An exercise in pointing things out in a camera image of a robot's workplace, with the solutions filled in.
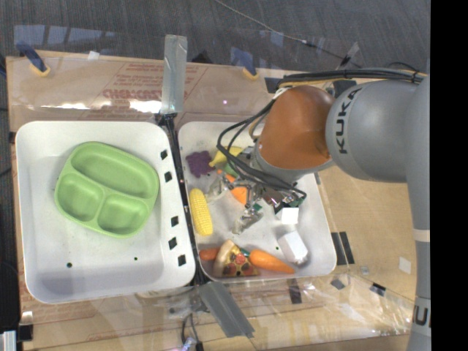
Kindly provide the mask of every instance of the toy pizza slice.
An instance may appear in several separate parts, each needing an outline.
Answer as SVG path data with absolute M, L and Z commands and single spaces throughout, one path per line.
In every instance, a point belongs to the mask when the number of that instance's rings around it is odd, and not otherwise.
M 214 260 L 213 276 L 258 276 L 258 270 L 250 263 L 249 258 L 244 256 L 241 249 L 228 239 L 222 244 Z

